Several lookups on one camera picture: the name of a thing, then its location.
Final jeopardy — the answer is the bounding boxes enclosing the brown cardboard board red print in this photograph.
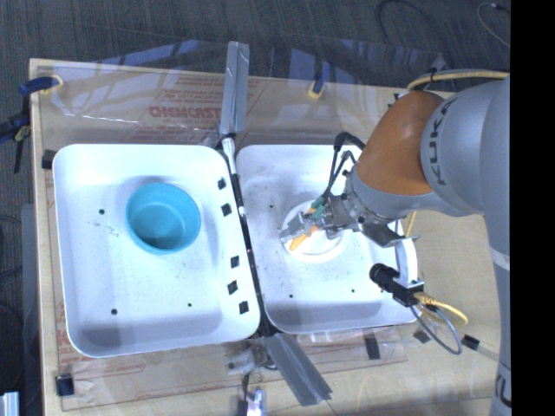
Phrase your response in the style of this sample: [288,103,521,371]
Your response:
[42,71,437,412]

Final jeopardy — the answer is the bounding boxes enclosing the orange carrot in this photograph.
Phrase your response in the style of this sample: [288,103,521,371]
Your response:
[289,224,320,251]

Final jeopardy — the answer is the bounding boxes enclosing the black cylinder on white bracket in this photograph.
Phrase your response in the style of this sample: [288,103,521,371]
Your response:
[369,231,427,309]

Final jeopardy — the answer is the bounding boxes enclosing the white plastic tray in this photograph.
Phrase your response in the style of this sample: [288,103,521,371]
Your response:
[234,144,420,335]
[51,142,262,360]

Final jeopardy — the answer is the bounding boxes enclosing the blue bowl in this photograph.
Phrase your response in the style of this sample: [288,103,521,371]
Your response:
[125,182,203,257]

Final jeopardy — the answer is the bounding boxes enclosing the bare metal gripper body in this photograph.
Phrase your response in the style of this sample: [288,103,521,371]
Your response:
[303,192,364,240]

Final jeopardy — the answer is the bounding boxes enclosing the white round plate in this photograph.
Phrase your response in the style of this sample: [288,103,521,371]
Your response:
[281,200,349,264]

